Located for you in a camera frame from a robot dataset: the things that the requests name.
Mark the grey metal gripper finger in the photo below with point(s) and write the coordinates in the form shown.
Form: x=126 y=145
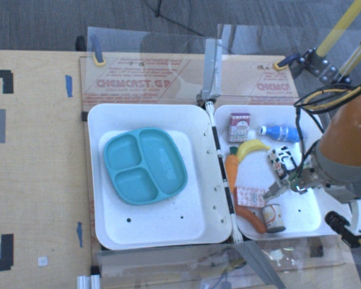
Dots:
x=279 y=186
x=273 y=195

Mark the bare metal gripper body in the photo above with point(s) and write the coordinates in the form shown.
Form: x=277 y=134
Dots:
x=310 y=178

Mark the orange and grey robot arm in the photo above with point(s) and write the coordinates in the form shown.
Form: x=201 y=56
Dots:
x=346 y=137

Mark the small white can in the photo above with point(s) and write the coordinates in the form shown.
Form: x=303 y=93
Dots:
x=273 y=218

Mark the red and white packet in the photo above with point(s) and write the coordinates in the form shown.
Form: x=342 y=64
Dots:
x=250 y=197

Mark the black and white carton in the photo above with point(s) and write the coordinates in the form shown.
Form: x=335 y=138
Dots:
x=281 y=161

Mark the orange sausage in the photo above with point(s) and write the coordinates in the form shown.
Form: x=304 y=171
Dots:
x=252 y=218

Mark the white plastic tray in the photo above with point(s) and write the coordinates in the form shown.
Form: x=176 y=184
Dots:
x=168 y=221
x=301 y=215

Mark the yellow banana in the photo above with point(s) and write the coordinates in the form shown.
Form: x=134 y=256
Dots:
x=249 y=147

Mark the orange carrot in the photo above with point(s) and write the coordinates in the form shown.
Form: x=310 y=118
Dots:
x=231 y=167

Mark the blue bottle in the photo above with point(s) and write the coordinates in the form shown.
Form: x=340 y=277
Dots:
x=281 y=133

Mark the red and white carton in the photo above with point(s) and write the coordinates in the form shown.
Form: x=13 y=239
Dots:
x=239 y=128

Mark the blue divided plate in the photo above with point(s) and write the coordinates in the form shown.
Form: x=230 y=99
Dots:
x=156 y=161

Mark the brown cardboard board red print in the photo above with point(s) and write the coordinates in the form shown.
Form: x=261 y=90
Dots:
x=168 y=80

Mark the black cylinder on white bracket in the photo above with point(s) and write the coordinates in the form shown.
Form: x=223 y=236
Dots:
x=341 y=226

